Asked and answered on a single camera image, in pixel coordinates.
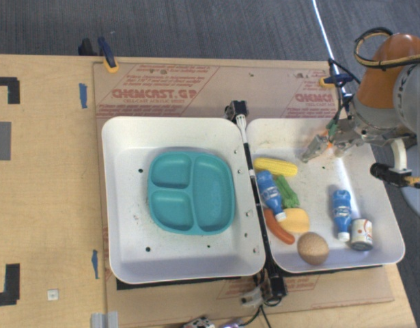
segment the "wooden table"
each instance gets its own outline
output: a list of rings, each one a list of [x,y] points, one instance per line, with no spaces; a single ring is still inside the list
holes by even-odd
[[[0,77],[20,81],[19,105],[8,104],[8,89],[0,86],[0,122],[11,122],[11,157],[0,161],[0,292],[5,266],[20,264],[20,298],[0,306],[0,327],[89,327],[91,314],[107,310],[103,256],[98,279],[92,264],[93,250],[103,252],[92,69],[99,61],[0,55]],[[86,109],[80,83],[87,85]],[[397,267],[386,270],[392,302],[272,314],[269,321],[273,327],[415,327]],[[53,289],[58,300],[48,299]],[[265,326],[262,317],[251,325]]]

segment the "toy kitchen sink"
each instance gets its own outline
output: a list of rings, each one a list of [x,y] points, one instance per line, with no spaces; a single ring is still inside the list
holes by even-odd
[[[273,260],[294,274],[399,262],[405,246],[384,185],[369,173],[375,162],[371,148],[362,146],[339,158],[328,150],[308,163],[299,159],[326,122],[256,119],[247,125],[252,159],[267,156],[298,166],[288,182],[309,215],[310,231],[325,238],[330,249],[326,262],[313,266],[301,259],[296,242],[287,245],[267,232]],[[150,284],[248,276],[263,269],[264,237],[247,153],[233,122],[115,117],[102,128],[102,149],[109,260],[116,278]],[[372,222],[372,250],[355,251],[337,240],[331,214],[336,189],[351,193],[353,218]],[[213,193],[210,199],[207,190]],[[224,195],[221,202],[209,205],[217,193]],[[218,222],[208,216],[212,207]]]

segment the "toy can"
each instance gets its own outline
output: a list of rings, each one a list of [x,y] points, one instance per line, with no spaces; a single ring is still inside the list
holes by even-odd
[[[368,219],[352,220],[351,228],[351,248],[355,250],[371,250],[374,247],[371,221]]]

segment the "blue tape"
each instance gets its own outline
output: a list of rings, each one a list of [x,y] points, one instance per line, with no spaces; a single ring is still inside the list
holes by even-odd
[[[96,279],[99,279],[99,272],[98,272],[98,251],[97,250],[93,250],[92,264],[93,264],[93,269],[94,269],[94,276],[95,276]]]
[[[82,108],[87,108],[87,86],[79,83],[79,98],[81,99]]]

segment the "teal divided plate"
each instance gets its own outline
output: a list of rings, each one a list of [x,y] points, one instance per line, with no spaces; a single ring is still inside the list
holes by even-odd
[[[148,199],[152,219],[180,234],[218,234],[234,219],[231,170],[219,157],[204,152],[172,151],[151,163]]]

